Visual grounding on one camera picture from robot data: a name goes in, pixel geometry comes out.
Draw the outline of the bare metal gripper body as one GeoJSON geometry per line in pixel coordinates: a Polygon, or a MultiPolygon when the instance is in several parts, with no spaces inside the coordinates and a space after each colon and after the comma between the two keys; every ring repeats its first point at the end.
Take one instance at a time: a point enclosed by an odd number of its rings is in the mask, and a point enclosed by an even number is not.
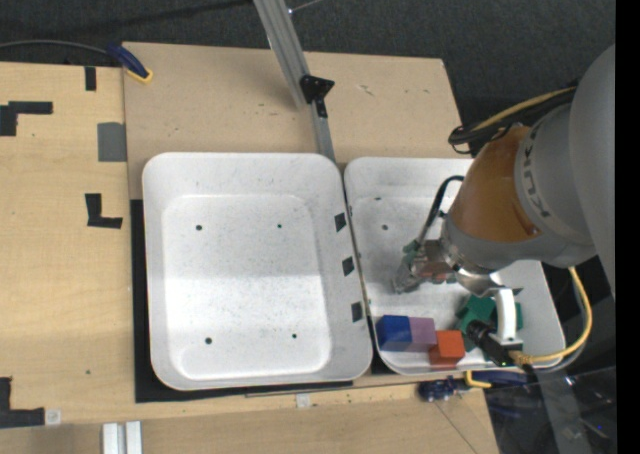
{"type": "Polygon", "coordinates": [[[422,284],[457,283],[471,294],[490,294],[502,288],[492,277],[493,270],[466,260],[452,245],[440,240],[416,245],[410,271],[424,278],[422,284]]]}

